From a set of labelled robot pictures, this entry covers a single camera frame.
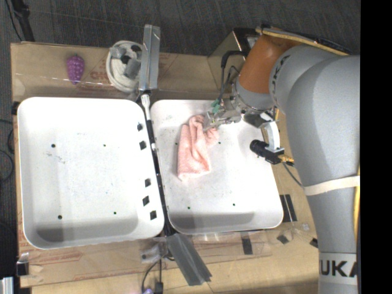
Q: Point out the white plastic tray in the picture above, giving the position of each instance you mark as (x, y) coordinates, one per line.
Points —
(226, 188)
(88, 176)

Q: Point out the purple grapes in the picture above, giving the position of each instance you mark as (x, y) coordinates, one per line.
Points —
(75, 68)

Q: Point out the black cylinder on white bracket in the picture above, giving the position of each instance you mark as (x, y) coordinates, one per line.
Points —
(267, 149)

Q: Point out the thin black and white rod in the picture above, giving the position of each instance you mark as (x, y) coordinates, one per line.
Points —
(152, 139)

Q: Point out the pink towel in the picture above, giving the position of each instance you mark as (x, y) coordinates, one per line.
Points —
(193, 152)

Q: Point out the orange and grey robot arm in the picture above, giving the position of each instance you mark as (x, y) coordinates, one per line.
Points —
(321, 109)

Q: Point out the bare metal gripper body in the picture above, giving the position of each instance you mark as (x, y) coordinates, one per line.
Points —
(228, 113)

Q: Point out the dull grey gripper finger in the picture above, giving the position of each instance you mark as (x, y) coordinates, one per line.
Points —
(214, 125)
(207, 123)

